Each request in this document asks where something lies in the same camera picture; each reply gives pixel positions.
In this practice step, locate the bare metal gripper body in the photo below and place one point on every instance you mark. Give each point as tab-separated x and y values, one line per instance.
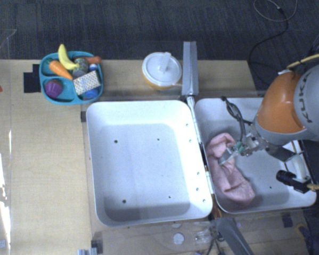
250	145

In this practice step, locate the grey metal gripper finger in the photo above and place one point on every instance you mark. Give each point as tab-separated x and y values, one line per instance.
225	159
231	149

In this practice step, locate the pink cloth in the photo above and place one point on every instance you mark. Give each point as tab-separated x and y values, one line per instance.
231	184

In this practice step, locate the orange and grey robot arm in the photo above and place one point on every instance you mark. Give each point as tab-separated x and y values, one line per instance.
283	104

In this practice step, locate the white plastic tray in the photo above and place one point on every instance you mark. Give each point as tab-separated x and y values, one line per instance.
142	165
266	177

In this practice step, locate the clear plastic bottle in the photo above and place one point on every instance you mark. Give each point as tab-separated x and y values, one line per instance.
203	235

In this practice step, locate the yellow bowl with white lid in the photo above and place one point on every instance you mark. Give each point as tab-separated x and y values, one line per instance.
161	69

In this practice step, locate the blue bottle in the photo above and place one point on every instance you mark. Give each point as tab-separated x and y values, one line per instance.
91	93

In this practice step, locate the yellow patterned carton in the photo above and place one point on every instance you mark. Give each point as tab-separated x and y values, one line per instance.
87	82

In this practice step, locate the brown sausage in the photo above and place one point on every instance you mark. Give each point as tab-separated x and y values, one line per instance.
94	59

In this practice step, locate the blue divided plate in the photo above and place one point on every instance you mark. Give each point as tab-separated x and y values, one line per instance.
67	97

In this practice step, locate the small dark can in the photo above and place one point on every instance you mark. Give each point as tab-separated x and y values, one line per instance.
81	67

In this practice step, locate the orange carrot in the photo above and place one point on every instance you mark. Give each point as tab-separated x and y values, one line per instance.
60	69

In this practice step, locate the yellow banana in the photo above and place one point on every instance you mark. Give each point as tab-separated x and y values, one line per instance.
64	60

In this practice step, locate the black cylinder on white bracket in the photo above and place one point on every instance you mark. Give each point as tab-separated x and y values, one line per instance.
288	178

